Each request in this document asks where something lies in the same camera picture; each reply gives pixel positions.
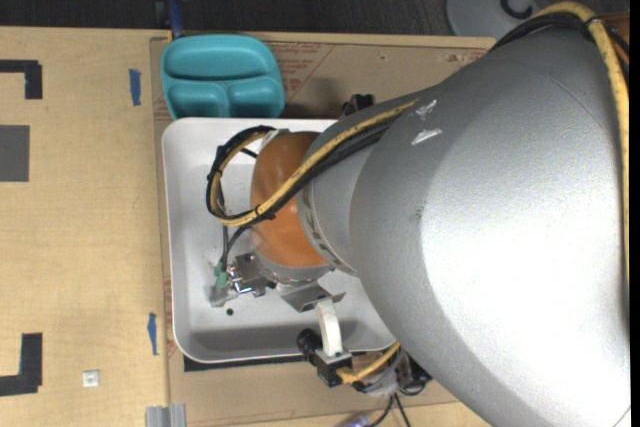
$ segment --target white square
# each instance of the white square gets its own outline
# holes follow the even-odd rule
[[[82,372],[82,385],[85,388],[100,386],[100,371],[85,370],[84,372]]]

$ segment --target table top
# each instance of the table top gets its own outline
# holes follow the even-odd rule
[[[278,59],[285,117],[335,116],[355,92],[383,101],[422,89],[493,43],[253,35]],[[384,399],[324,387],[306,363],[184,371],[165,309],[171,287],[158,159],[171,119],[158,62],[167,36],[0,28],[0,60],[42,69],[41,98],[26,94],[24,73],[0,73],[0,142],[9,141],[0,156],[16,164],[0,164],[0,425],[144,425],[148,406],[172,402],[185,402],[197,426],[334,425],[381,409]],[[39,344],[41,357],[25,340]],[[416,425],[485,425],[438,383],[406,405]]]

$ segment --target teal container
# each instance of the teal container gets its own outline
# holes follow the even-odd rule
[[[174,119],[277,118],[284,110],[276,59],[251,36],[178,38],[162,52],[160,76]]]

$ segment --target black tape corner marker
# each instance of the black tape corner marker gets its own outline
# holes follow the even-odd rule
[[[18,375],[0,377],[0,397],[38,393],[42,386],[42,333],[22,335]]]
[[[25,100],[42,100],[42,65],[38,61],[0,59],[0,73],[24,73]]]

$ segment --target white tray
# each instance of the white tray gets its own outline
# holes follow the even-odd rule
[[[289,128],[291,131],[323,131],[333,121],[283,119],[183,118],[173,122],[162,138],[167,191],[173,329],[184,354],[202,363],[281,358],[299,355],[296,337],[304,328],[319,329],[313,310],[297,313],[278,295],[244,294],[222,308],[209,302],[214,284],[212,266],[221,254],[222,229],[207,211],[206,177],[220,144],[255,125]],[[257,151],[260,142],[250,148]],[[225,203],[230,212],[249,206],[253,159],[239,154],[225,170]],[[248,252],[243,235],[232,256]],[[320,284],[333,294],[346,292],[336,304],[345,348],[379,350],[394,341],[373,309],[360,280],[339,271],[330,272]]]

